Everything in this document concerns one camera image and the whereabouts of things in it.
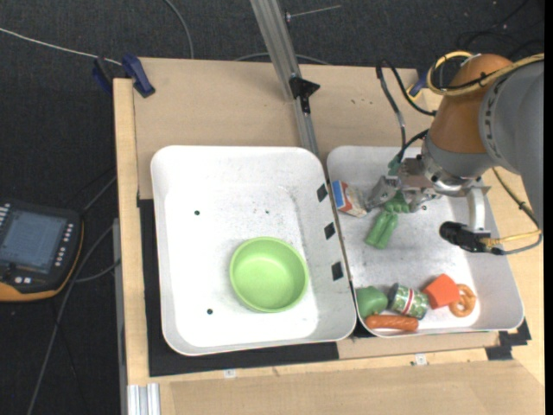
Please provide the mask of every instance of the wooden table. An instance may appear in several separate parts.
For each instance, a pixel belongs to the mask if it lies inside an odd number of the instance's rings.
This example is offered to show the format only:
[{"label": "wooden table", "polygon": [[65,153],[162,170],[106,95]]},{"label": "wooden table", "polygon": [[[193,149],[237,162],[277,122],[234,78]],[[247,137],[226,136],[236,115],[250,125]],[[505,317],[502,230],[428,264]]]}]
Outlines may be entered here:
[{"label": "wooden table", "polygon": [[[114,82],[126,384],[158,383],[163,415],[544,413],[543,245],[509,258],[532,335],[512,349],[512,360],[488,360],[484,348],[500,343],[492,331],[348,338],[338,342],[336,361],[150,377],[137,207],[137,197],[152,196],[149,160],[169,144],[297,146],[299,137],[271,64],[141,60],[155,95],[143,99],[131,80]],[[406,85],[416,79],[414,71],[400,73]],[[429,127],[385,75],[408,137]],[[310,101],[323,162],[345,144],[399,144],[374,69],[305,65],[302,76],[321,84]],[[417,102],[439,99],[423,93]],[[519,177],[502,173],[524,196]],[[531,230],[493,175],[485,181],[500,234]]]}]

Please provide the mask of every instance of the orange cube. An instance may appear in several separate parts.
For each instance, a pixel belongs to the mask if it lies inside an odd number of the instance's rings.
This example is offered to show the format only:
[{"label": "orange cube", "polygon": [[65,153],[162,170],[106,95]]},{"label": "orange cube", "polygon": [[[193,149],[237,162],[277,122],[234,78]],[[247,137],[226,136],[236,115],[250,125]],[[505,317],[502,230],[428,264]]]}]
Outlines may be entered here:
[{"label": "orange cube", "polygon": [[448,306],[461,299],[456,282],[445,273],[430,283],[423,290],[423,293],[429,296],[430,307],[432,309]]}]

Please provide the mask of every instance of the black corner bracket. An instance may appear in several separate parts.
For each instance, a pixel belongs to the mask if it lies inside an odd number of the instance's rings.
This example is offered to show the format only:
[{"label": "black corner bracket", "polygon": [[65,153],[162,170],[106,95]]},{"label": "black corner bracket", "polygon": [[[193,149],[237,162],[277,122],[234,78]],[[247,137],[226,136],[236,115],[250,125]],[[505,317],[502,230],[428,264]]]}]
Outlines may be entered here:
[{"label": "black corner bracket", "polygon": [[526,346],[531,340],[530,331],[526,319],[522,321],[517,331],[513,333],[501,330],[499,332],[499,345],[493,348],[486,348],[488,360],[512,360],[513,346]]},{"label": "black corner bracket", "polygon": [[309,97],[321,87],[311,81],[304,80],[296,75],[293,75],[289,80],[290,89],[295,99],[300,98],[302,104],[302,111],[304,114],[310,114],[311,108],[309,107]]}]

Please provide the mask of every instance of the black floor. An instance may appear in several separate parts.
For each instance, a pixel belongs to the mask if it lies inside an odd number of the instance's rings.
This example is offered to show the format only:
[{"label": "black floor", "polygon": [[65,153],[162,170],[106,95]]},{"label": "black floor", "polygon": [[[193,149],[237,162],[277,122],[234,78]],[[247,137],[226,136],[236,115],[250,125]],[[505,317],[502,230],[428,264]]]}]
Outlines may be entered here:
[{"label": "black floor", "polygon": [[[194,58],[233,60],[264,51],[249,0],[170,0]],[[544,51],[543,0],[281,0],[298,54],[333,64],[425,71],[466,48],[514,60]],[[0,29],[120,61],[124,54],[187,58],[185,29],[162,0],[0,0]],[[92,58],[0,31],[0,198],[82,210],[115,175],[111,98]],[[118,216],[115,185],[87,210],[85,249]],[[113,261],[111,236],[82,275]],[[0,413],[26,413],[63,293],[0,304]],[[76,284],[34,414],[117,414],[118,351],[112,275]]]}]

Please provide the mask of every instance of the pretzel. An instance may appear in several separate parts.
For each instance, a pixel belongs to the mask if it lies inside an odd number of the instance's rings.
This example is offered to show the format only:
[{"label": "pretzel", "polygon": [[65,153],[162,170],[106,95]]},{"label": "pretzel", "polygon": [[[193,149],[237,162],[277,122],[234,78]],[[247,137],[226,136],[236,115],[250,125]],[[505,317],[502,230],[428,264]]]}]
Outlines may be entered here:
[{"label": "pretzel", "polygon": [[466,284],[457,284],[461,299],[454,301],[449,305],[451,313],[458,317],[469,316],[473,313],[476,304],[474,292]]},{"label": "pretzel", "polygon": [[365,319],[369,329],[399,329],[413,332],[418,328],[418,320],[412,316],[370,315]]}]

